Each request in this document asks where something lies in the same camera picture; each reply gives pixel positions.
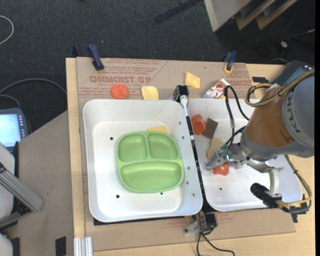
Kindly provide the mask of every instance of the black floor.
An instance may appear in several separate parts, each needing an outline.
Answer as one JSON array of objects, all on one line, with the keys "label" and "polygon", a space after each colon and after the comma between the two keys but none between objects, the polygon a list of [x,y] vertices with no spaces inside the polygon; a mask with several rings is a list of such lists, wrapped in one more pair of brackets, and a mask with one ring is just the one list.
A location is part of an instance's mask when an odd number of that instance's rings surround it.
[{"label": "black floor", "polygon": [[[0,91],[24,79],[41,78],[66,88],[65,59],[73,46],[88,56],[95,44],[101,57],[219,62],[232,50],[237,62],[279,64],[299,60],[315,64],[316,1],[299,0],[266,28],[255,21],[239,31],[231,19],[213,32],[203,1],[195,0],[1,0],[0,16],[14,24],[12,37],[0,44]],[[11,33],[0,17],[0,42]],[[287,41],[281,48],[272,43]],[[258,49],[255,45],[269,44]],[[24,82],[3,92],[16,98],[37,130],[67,109],[63,91],[45,81]],[[16,103],[0,97],[0,109]]]}]

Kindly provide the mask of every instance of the green plate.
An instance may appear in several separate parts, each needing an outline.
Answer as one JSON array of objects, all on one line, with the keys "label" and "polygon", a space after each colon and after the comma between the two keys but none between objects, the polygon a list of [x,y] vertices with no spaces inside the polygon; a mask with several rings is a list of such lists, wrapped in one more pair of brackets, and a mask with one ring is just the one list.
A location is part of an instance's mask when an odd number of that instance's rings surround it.
[{"label": "green plate", "polygon": [[133,192],[172,190],[184,179],[177,142],[164,132],[139,131],[121,136],[116,161],[122,184]]}]

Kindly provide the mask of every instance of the red object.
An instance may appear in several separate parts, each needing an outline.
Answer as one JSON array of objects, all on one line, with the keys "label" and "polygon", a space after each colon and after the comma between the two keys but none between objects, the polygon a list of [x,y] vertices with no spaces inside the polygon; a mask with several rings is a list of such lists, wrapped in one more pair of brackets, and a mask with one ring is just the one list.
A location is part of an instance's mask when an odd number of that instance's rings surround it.
[{"label": "red object", "polygon": [[115,99],[124,99],[128,97],[129,89],[122,83],[116,83],[111,87],[110,93]]},{"label": "red object", "polygon": [[192,128],[195,135],[202,134],[206,129],[206,122],[200,114],[196,114],[191,119]]},{"label": "red object", "polygon": [[229,163],[226,162],[223,165],[220,165],[219,167],[213,168],[213,174],[220,174],[223,176],[226,176],[229,173]]}]

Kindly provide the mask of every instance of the blue clamp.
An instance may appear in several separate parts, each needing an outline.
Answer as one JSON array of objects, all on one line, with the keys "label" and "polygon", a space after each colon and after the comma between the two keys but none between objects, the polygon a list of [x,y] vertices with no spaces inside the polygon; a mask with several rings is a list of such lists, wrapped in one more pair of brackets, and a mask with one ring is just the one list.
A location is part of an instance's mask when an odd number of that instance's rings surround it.
[{"label": "blue clamp", "polygon": [[237,56],[237,51],[235,50],[233,50],[231,53],[229,52],[227,55],[224,56],[222,60],[223,62],[226,62],[223,70],[224,73],[231,74],[234,67],[235,60],[236,60],[236,56]]},{"label": "blue clamp", "polygon": [[93,66],[95,70],[103,70],[105,66],[102,64],[99,53],[98,53],[98,48],[94,44],[89,44],[88,48],[88,54],[91,58],[93,58]]}]

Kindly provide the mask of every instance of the yellow block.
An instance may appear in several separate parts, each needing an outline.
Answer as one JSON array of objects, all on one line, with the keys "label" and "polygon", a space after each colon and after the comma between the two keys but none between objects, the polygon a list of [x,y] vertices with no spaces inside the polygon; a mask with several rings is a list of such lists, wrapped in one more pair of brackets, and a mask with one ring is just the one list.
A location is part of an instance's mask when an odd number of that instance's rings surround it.
[{"label": "yellow block", "polygon": [[141,92],[144,100],[159,100],[158,89],[154,86],[142,86]]},{"label": "yellow block", "polygon": [[153,131],[153,132],[163,132],[163,133],[168,133],[167,128],[164,125],[161,126],[155,126],[155,127],[150,127],[146,129],[147,131]]},{"label": "yellow block", "polygon": [[184,85],[193,88],[200,88],[200,78],[190,72],[187,72],[184,76]]}]

